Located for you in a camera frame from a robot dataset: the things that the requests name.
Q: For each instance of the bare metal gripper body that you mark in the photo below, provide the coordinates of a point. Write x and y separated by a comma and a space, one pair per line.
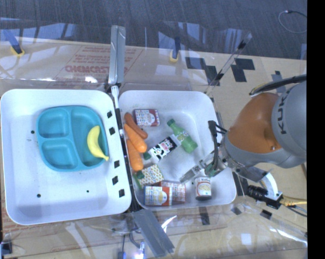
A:
218, 160

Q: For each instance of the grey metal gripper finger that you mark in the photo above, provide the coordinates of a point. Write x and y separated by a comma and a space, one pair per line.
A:
187, 176

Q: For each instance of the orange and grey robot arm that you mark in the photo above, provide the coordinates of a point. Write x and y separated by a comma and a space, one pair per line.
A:
259, 128

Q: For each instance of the orange and white carton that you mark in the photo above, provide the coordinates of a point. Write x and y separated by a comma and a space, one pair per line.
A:
179, 191

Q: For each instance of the small white soup can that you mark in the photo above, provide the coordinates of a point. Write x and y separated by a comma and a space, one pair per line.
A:
203, 189

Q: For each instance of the yellow patterned carton green cap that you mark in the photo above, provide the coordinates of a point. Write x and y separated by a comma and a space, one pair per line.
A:
151, 174

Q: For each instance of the black and white cow-print bottle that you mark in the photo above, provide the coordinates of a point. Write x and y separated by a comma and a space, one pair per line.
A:
162, 148

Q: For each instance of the green plastic bottle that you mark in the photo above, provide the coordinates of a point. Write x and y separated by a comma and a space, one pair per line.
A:
185, 137

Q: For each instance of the orange carrot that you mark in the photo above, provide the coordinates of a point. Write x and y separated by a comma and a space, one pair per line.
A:
136, 140
135, 158
135, 126

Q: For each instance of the white plastic tray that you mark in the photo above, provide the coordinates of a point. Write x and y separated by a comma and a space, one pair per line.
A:
189, 104
62, 196

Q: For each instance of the red colourful print carton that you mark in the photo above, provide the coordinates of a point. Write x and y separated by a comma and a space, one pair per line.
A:
146, 117

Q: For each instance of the brown cardboard board red print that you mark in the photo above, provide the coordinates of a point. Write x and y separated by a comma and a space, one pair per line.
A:
248, 71

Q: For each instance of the yellow banana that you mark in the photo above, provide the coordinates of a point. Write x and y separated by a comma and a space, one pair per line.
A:
94, 142

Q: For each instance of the blue divided plate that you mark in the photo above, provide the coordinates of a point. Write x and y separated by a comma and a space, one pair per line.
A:
57, 129

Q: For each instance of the black cylinder on white bracket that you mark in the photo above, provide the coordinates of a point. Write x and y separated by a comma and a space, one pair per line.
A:
271, 187

